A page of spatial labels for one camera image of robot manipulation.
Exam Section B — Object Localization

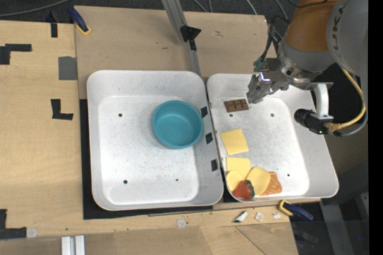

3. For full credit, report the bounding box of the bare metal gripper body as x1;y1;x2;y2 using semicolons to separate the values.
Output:
253;57;318;91

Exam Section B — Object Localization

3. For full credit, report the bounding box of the brown chocolate bar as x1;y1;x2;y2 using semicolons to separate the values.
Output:
223;98;250;113

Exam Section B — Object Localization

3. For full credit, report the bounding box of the yellow square cheese slice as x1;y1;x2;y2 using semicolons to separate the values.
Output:
220;128;250;156
226;156;252;178

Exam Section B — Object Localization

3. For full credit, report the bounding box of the white plastic tray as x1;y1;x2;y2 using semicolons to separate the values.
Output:
86;69;225;212
206;72;340;204

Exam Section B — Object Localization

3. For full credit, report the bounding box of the teal bowl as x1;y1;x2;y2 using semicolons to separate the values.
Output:
151;99;205;150

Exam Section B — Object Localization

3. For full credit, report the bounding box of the large yellow round slice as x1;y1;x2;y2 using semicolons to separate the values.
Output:
245;166;272;196

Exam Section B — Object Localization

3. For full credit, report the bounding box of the small yellow round slice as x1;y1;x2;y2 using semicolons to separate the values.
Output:
225;170;244;192

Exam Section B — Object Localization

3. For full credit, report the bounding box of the orange ham slice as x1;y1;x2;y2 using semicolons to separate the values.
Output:
259;171;283;197

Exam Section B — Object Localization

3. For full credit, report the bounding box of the red strawberry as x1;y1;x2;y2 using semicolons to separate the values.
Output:
232;179;256;201

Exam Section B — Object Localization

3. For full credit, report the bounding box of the pale wood board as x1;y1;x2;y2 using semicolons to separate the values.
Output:
73;5;323;218

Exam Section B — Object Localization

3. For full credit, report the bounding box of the black cylinder on white bracket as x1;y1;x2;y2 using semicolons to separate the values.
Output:
293;82;335;136

